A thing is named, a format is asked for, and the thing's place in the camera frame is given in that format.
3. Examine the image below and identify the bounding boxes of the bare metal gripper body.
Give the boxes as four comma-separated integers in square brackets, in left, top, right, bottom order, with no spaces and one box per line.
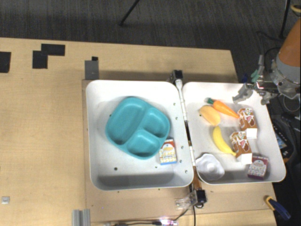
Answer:
[253,71,301,101]

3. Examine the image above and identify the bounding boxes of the white plastic tray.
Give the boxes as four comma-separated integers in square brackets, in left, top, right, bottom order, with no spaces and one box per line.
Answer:
[182,81,287,186]
[85,79,196,191]

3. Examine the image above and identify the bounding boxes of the orange carrot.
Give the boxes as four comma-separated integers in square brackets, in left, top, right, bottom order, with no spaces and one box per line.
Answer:
[206,97,240,119]

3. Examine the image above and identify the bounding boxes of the brown and white carton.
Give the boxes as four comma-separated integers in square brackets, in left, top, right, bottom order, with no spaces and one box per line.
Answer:
[237,107,258,140]
[229,131,253,165]

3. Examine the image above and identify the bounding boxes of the yellow banana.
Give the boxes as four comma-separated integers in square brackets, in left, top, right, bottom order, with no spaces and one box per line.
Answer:
[212,125,237,157]

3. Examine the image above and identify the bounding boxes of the thin black and white rod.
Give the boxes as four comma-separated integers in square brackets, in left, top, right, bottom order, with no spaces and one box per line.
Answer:
[174,79,197,191]

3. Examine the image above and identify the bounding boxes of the purple carton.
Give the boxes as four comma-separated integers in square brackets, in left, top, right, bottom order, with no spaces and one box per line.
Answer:
[247,154,269,180]

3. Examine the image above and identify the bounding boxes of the white and orange carton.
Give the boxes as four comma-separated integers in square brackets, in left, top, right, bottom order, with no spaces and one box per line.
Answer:
[158,138,178,166]

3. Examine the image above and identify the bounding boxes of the blue divided plate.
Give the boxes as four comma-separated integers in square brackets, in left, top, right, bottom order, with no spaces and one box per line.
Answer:
[104,97,171,161]

